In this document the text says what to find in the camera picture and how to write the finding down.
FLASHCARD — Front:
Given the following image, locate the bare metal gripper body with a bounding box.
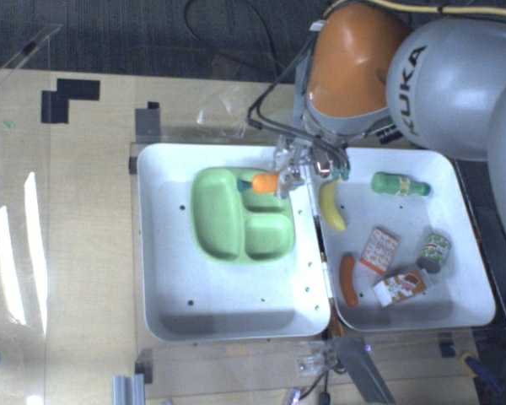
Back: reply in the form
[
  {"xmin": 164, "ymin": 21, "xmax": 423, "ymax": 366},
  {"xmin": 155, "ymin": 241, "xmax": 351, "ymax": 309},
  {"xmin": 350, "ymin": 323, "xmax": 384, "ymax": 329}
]
[{"xmin": 272, "ymin": 132, "xmax": 350, "ymax": 181}]

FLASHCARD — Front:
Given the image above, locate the yellow banana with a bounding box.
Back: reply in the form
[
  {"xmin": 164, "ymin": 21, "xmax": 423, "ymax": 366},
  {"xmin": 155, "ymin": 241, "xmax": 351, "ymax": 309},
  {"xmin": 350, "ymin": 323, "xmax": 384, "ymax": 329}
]
[{"xmin": 319, "ymin": 178, "xmax": 347, "ymax": 232}]

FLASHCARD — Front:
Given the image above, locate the brown and white carton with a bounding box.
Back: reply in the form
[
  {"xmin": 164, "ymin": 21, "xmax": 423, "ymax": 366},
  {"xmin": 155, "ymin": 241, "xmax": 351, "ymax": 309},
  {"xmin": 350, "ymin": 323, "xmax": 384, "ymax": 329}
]
[{"xmin": 372, "ymin": 268, "xmax": 433, "ymax": 308}]

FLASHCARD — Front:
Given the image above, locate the black cylinder on white bracket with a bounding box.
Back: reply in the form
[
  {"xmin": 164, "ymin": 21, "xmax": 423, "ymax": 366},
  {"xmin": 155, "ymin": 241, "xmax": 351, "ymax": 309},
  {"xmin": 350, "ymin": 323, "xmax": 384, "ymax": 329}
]
[{"xmin": 378, "ymin": 124, "xmax": 404, "ymax": 145}]

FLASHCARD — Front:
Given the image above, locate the orange sausage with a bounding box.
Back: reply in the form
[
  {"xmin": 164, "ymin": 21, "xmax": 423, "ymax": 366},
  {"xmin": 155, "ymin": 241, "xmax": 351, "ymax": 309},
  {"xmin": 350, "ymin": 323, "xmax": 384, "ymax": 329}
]
[{"xmin": 339, "ymin": 254, "xmax": 360, "ymax": 308}]

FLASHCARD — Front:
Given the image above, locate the green and white can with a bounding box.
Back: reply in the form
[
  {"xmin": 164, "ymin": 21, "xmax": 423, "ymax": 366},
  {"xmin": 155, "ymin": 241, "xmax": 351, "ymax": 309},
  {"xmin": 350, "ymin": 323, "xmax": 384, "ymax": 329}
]
[{"xmin": 416, "ymin": 233, "xmax": 452, "ymax": 274}]

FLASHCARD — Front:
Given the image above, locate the white plastic tray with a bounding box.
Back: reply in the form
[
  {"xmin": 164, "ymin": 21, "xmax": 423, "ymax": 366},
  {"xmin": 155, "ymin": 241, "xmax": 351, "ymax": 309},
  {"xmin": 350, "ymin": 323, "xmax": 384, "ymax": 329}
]
[
  {"xmin": 137, "ymin": 143, "xmax": 332, "ymax": 344},
  {"xmin": 315, "ymin": 146, "xmax": 498, "ymax": 332}
]

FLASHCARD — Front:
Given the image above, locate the green divided plate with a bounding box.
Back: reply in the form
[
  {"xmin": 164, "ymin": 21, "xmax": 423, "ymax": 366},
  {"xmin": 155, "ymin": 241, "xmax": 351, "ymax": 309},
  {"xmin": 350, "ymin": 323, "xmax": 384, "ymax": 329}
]
[{"xmin": 190, "ymin": 166, "xmax": 296, "ymax": 265}]

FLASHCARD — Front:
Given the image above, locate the orange carrot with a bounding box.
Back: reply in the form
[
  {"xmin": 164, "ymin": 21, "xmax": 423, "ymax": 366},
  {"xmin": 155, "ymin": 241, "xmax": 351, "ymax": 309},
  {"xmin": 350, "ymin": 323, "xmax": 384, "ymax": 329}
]
[{"xmin": 237, "ymin": 172, "xmax": 280, "ymax": 195}]

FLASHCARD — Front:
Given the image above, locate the orange and white carton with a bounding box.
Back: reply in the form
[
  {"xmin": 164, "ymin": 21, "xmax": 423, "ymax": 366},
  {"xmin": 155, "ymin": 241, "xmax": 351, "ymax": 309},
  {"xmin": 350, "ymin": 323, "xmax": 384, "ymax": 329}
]
[{"xmin": 358, "ymin": 227, "xmax": 400, "ymax": 275}]

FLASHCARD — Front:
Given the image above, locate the green bottle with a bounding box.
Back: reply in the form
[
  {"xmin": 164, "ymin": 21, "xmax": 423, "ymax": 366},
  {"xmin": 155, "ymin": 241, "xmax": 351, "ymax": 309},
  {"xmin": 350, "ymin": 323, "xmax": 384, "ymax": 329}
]
[{"xmin": 370, "ymin": 171, "xmax": 432, "ymax": 197}]

